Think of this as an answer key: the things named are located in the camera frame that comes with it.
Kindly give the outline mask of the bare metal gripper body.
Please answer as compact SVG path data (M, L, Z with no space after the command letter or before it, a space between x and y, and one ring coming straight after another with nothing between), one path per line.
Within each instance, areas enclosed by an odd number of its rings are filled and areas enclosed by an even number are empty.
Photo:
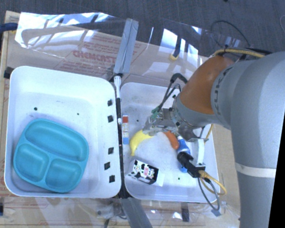
M201 137L199 132L197 134L194 133L194 130L197 128L193 128L187 124L172 108L159 109L159 107L156 107L151 111L146 124L151 124L153 129L158 127L171 131L176 136L181 136L188 142L194 142Z

